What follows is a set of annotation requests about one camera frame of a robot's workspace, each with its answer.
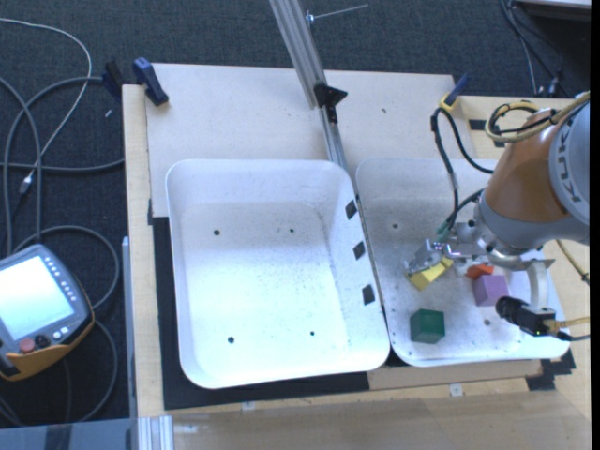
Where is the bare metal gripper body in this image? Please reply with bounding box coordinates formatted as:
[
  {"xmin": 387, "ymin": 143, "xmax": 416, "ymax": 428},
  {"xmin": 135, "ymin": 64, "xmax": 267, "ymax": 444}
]
[{"xmin": 448, "ymin": 220, "xmax": 522, "ymax": 271}]

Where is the yellow cube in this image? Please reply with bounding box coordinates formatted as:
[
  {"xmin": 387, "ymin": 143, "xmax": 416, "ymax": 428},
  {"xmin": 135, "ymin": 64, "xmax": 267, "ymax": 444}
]
[{"xmin": 405, "ymin": 256, "xmax": 455, "ymax": 293}]

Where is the purple cube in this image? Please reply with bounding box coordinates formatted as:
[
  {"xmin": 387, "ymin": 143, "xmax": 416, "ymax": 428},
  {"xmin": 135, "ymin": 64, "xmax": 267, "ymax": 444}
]
[{"xmin": 472, "ymin": 274, "xmax": 510, "ymax": 308}]

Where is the green cube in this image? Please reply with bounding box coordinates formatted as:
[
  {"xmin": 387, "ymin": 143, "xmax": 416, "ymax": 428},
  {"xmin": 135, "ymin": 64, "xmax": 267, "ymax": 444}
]
[{"xmin": 409, "ymin": 307, "xmax": 445, "ymax": 345}]

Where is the white plastic tray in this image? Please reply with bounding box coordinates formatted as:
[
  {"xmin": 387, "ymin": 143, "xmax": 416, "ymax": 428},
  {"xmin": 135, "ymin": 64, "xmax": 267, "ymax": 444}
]
[
  {"xmin": 354, "ymin": 157, "xmax": 572, "ymax": 368},
  {"xmin": 164, "ymin": 158, "xmax": 391, "ymax": 390}
]

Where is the pale wood board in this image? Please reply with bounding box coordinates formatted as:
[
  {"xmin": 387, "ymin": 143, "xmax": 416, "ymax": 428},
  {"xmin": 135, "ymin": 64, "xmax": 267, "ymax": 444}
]
[{"xmin": 143, "ymin": 62, "xmax": 483, "ymax": 218}]

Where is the black cylinder on white bracket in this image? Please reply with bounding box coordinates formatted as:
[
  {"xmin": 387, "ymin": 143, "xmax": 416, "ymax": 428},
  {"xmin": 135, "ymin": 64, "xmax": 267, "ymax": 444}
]
[{"xmin": 495, "ymin": 256, "xmax": 559, "ymax": 338}]

